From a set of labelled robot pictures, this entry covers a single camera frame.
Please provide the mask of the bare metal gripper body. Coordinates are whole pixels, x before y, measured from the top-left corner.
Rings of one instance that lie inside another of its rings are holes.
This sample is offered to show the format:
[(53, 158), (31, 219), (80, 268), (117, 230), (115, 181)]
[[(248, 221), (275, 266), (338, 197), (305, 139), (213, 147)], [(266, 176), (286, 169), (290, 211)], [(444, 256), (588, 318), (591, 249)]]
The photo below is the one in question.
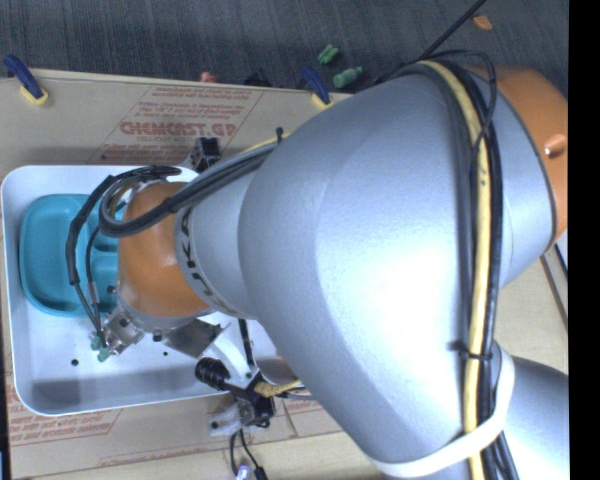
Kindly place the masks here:
[(199, 358), (228, 327), (217, 313), (202, 316), (158, 317), (117, 306), (103, 321), (107, 349), (120, 355), (144, 337), (169, 349)]

